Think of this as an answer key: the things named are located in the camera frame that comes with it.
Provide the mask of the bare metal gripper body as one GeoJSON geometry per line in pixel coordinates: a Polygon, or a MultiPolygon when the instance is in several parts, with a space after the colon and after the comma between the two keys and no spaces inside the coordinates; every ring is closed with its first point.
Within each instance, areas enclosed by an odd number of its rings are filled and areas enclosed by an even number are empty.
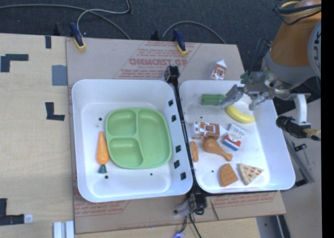
{"type": "Polygon", "coordinates": [[[271,71],[245,72],[242,75],[243,92],[252,99],[288,99],[292,84],[278,79],[271,71]]]}

